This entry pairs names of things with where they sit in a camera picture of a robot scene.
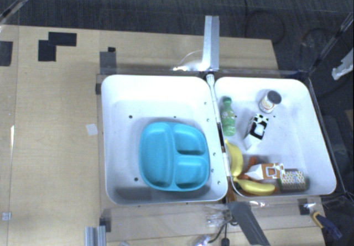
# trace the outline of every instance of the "bottle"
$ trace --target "bottle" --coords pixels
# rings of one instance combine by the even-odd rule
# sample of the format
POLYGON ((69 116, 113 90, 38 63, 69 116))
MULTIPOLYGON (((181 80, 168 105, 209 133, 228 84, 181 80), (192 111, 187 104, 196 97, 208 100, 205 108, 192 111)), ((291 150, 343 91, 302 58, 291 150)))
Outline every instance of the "bottle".
POLYGON ((235 130, 235 113, 231 108, 232 100, 225 97, 222 100, 223 107, 221 109, 221 125, 222 132, 225 136, 234 136, 235 130))
POLYGON ((271 113, 280 104, 282 97, 275 91, 269 91, 259 103, 259 109, 265 113, 271 113))

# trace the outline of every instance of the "toy banana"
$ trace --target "toy banana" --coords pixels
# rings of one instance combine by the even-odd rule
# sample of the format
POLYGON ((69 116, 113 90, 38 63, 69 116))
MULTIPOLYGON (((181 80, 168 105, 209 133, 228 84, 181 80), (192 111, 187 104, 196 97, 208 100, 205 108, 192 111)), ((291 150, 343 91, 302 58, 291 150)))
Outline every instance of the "toy banana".
POLYGON ((241 174, 243 169, 243 156, 238 146, 229 143, 227 139, 225 139, 225 144, 231 154, 231 175, 233 178, 236 178, 241 174))
POLYGON ((271 195, 275 190, 275 186, 273 184, 258 183, 251 180, 238 179, 236 177, 234 177, 233 180, 237 182, 246 192, 258 196, 271 195))

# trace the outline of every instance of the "wooden surface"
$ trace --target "wooden surface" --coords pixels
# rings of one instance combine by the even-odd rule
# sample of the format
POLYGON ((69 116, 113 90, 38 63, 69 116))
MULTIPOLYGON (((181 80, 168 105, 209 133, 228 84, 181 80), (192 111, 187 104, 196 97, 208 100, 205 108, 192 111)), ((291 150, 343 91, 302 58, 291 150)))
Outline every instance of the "wooden surface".
MULTIPOLYGON (((201 49, 202 37, 36 27, 20 27, 19 37, 8 245, 83 245, 85 227, 97 227, 100 217, 98 142, 86 130, 87 124, 97 125, 99 51, 113 46, 120 63, 153 62, 169 67, 201 49), (38 62, 38 40, 47 40, 49 31, 77 33, 77 46, 58 46, 56 62, 38 62)), ((277 68, 270 41, 221 39, 220 52, 221 65, 233 62, 244 68, 277 68)), ((205 223, 205 215, 200 214, 189 222, 196 231, 192 227, 190 235, 175 237, 164 227, 173 223, 183 228, 183 216, 171 213, 164 221, 162 213, 149 217, 142 210, 118 209, 122 220, 116 225, 117 232, 125 232, 130 245, 191 245, 206 229, 205 225, 198 228, 205 223), (168 237, 141 241, 134 240, 136 233, 168 237)), ((290 215, 274 210, 278 210, 276 223, 271 208, 255 210, 272 245, 324 245, 321 230, 309 216, 298 215, 296 208, 296 214, 290 215), (299 223, 302 227, 294 228, 299 223), (281 225, 285 229, 274 229, 281 225)), ((238 227, 230 229, 229 237, 231 245, 247 245, 238 227)))

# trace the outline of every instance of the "white sticker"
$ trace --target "white sticker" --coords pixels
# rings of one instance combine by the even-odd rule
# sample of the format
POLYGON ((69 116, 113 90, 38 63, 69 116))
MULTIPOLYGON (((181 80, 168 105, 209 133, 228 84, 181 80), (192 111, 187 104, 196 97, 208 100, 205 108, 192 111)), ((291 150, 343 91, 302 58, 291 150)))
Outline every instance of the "white sticker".
POLYGON ((87 132, 88 132, 89 136, 98 134, 97 127, 96 127, 96 125, 94 123, 86 125, 86 129, 87 129, 87 132))

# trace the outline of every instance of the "green bottle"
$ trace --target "green bottle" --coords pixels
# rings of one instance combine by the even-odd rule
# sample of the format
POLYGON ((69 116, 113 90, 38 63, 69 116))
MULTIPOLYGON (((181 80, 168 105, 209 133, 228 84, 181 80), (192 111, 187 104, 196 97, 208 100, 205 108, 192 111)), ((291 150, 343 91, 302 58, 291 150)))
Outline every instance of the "green bottle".
POLYGON ((232 100, 225 97, 222 100, 223 107, 221 109, 221 125, 222 132, 225 136, 234 136, 235 130, 235 113, 231 108, 232 100))

